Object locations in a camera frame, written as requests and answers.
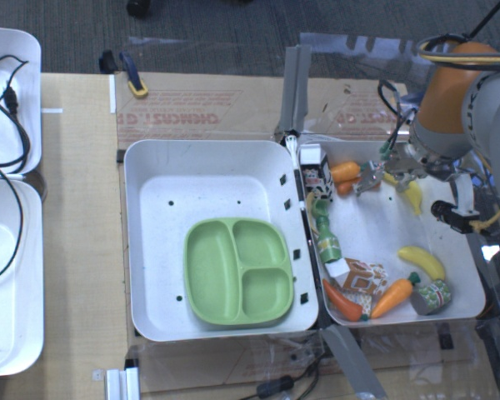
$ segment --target carpeted floor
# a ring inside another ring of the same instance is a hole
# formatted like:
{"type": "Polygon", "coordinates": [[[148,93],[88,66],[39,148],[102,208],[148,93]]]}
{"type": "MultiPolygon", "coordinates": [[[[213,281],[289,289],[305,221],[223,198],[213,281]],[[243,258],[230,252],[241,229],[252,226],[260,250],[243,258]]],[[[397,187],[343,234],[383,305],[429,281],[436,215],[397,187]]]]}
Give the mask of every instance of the carpeted floor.
{"type": "MultiPolygon", "coordinates": [[[[472,31],[498,1],[151,0],[139,19],[128,15],[128,0],[0,0],[0,27],[38,39],[44,72],[99,73],[104,49],[115,58],[125,49],[140,71],[282,76],[285,47],[305,41],[325,49],[313,50],[312,76],[383,70],[415,83],[411,68],[393,71],[383,60],[404,59],[397,49],[426,37],[472,31]],[[330,47],[330,38],[342,45],[330,47]]],[[[500,10],[477,40],[500,51],[500,10]]]]}

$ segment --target green plate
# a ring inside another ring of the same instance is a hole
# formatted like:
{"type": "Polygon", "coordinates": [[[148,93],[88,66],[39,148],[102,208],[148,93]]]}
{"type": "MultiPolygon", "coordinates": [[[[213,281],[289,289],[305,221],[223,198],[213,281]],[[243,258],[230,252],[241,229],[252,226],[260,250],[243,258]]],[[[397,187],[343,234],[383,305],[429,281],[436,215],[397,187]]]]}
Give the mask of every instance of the green plate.
{"type": "Polygon", "coordinates": [[[280,318],[293,302],[293,271],[285,240],[269,222],[215,218],[187,233],[185,288],[192,310],[219,325],[280,318]]]}

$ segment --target orange carrot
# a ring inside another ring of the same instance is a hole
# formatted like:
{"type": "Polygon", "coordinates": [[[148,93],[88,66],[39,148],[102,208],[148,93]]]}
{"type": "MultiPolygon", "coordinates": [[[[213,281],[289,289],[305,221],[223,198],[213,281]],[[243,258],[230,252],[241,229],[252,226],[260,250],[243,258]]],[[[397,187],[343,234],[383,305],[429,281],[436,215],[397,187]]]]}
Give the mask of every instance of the orange carrot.
{"type": "Polygon", "coordinates": [[[332,178],[335,183],[343,183],[344,181],[350,181],[359,175],[361,168],[354,161],[342,162],[336,164],[330,169],[332,173],[332,178]]]}
{"type": "Polygon", "coordinates": [[[358,303],[350,301],[335,287],[333,287],[326,278],[322,279],[322,285],[326,291],[327,297],[333,305],[351,322],[357,322],[363,315],[363,307],[358,303]]]}
{"type": "Polygon", "coordinates": [[[379,301],[370,313],[371,318],[378,318],[387,311],[403,303],[413,293],[413,285],[420,283],[420,277],[416,272],[409,274],[408,278],[399,278],[380,297],[379,301]]]}
{"type": "Polygon", "coordinates": [[[361,180],[361,177],[355,177],[354,179],[350,179],[350,181],[343,181],[337,185],[337,194],[339,196],[346,196],[353,190],[353,184],[358,183],[361,180]]]}

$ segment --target table surface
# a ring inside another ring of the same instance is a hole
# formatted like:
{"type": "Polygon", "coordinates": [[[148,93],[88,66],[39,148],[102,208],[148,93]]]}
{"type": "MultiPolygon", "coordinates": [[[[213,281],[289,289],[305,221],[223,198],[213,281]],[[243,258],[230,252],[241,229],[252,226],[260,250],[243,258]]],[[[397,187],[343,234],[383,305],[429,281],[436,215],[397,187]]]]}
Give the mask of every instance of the table surface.
{"type": "MultiPolygon", "coordinates": [[[[0,377],[0,400],[102,400],[104,371],[123,369],[130,338],[117,120],[108,76],[45,73],[42,107],[57,110],[43,111],[39,167],[47,182],[45,342],[28,370],[0,377]]],[[[375,370],[389,398],[499,396],[474,322],[452,325],[462,335],[454,337],[459,354],[441,351],[438,362],[422,366],[420,352],[405,351],[411,365],[375,370]]],[[[385,352],[379,356],[371,363],[386,361],[385,352]]],[[[252,393],[255,385],[245,384],[149,392],[142,398],[232,399],[252,393]]],[[[309,398],[358,396],[338,373],[322,376],[309,398]]]]}

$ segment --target green can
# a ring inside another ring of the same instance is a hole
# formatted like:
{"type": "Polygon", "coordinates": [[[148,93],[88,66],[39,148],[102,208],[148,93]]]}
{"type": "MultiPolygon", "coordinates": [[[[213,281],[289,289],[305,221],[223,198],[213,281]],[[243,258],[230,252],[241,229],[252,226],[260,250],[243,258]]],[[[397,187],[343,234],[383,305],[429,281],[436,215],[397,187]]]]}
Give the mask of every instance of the green can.
{"type": "Polygon", "coordinates": [[[411,297],[411,304],[418,315],[433,314],[452,299],[448,285],[443,280],[435,280],[428,286],[419,287],[411,297]]]}

